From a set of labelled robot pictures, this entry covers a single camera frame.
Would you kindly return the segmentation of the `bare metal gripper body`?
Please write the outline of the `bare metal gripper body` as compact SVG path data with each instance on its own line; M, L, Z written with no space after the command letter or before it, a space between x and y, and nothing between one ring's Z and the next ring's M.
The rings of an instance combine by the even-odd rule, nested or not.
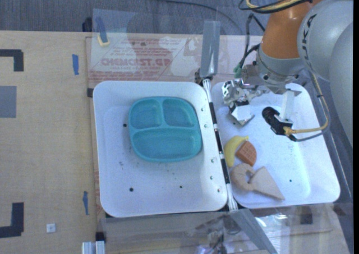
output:
M243 85L249 88L263 86L274 94L287 92L286 84L294 80L294 69L286 64L244 64L240 70Z

